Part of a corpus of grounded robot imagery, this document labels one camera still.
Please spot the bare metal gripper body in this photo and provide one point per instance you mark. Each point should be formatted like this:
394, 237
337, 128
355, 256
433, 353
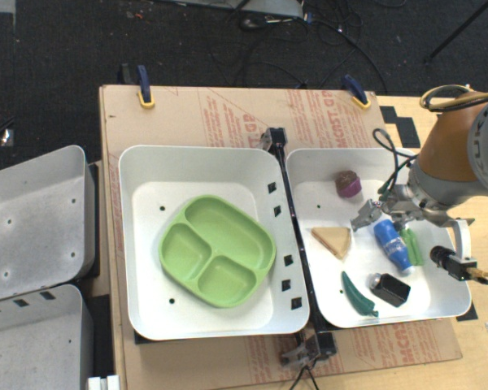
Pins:
415, 206

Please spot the brown cardboard board red print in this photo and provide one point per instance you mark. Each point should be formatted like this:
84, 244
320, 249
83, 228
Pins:
211, 116

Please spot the dark green pepper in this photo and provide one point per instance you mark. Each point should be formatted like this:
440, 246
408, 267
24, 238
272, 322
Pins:
355, 297

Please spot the black bottle silver cap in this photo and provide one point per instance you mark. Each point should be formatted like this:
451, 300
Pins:
392, 290

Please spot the tan triangular sandwich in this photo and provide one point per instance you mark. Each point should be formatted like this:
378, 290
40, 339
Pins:
334, 240

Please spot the white plastic tray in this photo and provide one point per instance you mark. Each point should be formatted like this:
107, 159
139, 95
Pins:
32, 339
439, 299
36, 217
146, 258

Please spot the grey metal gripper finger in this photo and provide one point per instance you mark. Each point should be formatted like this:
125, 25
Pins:
399, 222
365, 215

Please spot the blue bottle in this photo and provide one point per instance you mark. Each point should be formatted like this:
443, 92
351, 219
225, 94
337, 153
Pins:
392, 244

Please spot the thin black rod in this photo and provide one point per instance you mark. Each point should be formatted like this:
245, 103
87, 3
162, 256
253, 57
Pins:
299, 234

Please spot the purple cupcake brown top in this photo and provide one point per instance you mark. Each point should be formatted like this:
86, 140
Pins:
348, 185

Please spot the green divided plate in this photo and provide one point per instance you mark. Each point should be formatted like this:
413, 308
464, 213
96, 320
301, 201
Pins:
217, 250

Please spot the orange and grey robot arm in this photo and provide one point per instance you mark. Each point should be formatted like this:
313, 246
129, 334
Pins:
451, 148

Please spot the light green bean pod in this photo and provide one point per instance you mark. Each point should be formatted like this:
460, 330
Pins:
415, 250

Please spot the black cylinder on white bracket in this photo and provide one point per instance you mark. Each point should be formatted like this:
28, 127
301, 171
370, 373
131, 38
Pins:
451, 260

